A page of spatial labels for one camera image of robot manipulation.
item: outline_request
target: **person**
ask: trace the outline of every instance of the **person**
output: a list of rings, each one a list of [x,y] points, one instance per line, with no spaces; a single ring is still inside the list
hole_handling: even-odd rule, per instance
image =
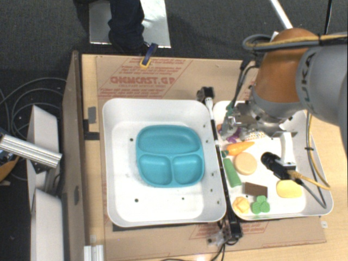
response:
[[[78,4],[89,4],[97,0],[74,0]],[[144,42],[144,11],[140,0],[109,0],[111,20],[109,40],[122,54],[145,55],[148,44]]]

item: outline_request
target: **cardboard box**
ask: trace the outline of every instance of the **cardboard box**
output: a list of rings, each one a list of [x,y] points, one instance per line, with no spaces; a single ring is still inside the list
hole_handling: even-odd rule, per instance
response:
[[[73,62],[77,57],[77,53],[74,53]],[[194,100],[196,92],[203,86],[214,87],[215,102],[230,100],[234,95],[240,61],[153,58],[147,70],[139,68],[139,61],[139,57],[83,55],[82,90],[78,86],[78,65],[75,63],[71,68],[67,92],[69,94],[75,89],[77,94],[70,96],[70,100],[75,103],[70,115],[67,115],[70,119],[66,118],[65,123],[75,119],[74,123],[78,127],[73,125],[65,135],[67,138],[69,132],[73,131],[72,136],[79,134],[77,140],[81,141],[81,134],[84,138],[84,143],[74,144],[80,148],[80,158],[66,157],[66,164],[75,165],[76,170],[81,167],[81,176],[69,172],[70,177],[76,178],[69,179],[67,183],[70,186],[66,193],[66,215],[69,222],[71,260],[82,260],[79,254],[83,252],[84,242],[91,245],[103,244],[105,259],[108,261],[165,258],[213,253],[218,250],[207,242],[219,230],[216,223],[114,231],[105,208],[106,185],[100,110],[113,97]],[[251,81],[255,75],[256,71],[251,72],[247,81]],[[241,99],[248,95],[247,90],[246,87],[242,91],[244,97]],[[83,94],[82,102],[79,101],[80,92]],[[80,114],[81,105],[82,121],[79,115],[73,113],[76,111]],[[66,150],[73,145],[67,146],[65,153],[70,155]],[[82,197],[74,205],[71,194],[76,194],[76,190],[82,191]],[[235,246],[227,247],[227,251],[326,241],[318,217],[246,222],[243,223],[243,231],[244,237]],[[85,236],[85,240],[78,240],[78,235]]]

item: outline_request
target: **gray carpet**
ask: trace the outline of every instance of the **gray carpet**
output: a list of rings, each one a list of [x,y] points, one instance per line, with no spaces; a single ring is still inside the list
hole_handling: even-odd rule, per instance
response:
[[[157,56],[242,59],[242,40],[256,33],[282,30],[268,0],[165,0],[171,49]],[[328,0],[279,0],[294,27],[323,34]],[[66,78],[71,52],[115,54],[110,46],[88,43],[88,7],[72,0],[0,0],[0,89],[9,95],[22,84],[45,77]],[[329,33],[347,31],[348,0],[333,0]],[[24,91],[51,88],[63,91],[64,83],[44,80],[27,86],[8,100],[11,109]],[[44,91],[23,99],[59,105],[59,96]],[[59,117],[59,112],[47,107]],[[25,125],[29,111],[15,121]],[[0,127],[6,128],[4,104]],[[14,174],[25,178],[19,164]],[[9,176],[11,186],[0,187],[0,260],[29,260],[30,213],[26,182]]]

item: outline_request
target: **orange toy carrot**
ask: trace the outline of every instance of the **orange toy carrot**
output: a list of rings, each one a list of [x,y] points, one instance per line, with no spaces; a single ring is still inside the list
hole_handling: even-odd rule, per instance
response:
[[[239,143],[232,143],[229,144],[226,148],[226,150],[228,151],[228,154],[230,156],[236,156],[239,153],[241,153],[242,151],[248,149],[249,147],[251,147],[252,145],[254,145],[255,142],[253,141],[244,141],[244,142],[239,142]]]

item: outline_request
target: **dark pants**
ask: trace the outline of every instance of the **dark pants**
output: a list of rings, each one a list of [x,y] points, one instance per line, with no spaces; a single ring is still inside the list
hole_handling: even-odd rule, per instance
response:
[[[144,11],[140,0],[110,0],[111,20],[109,27],[117,44],[138,48],[143,42]]]

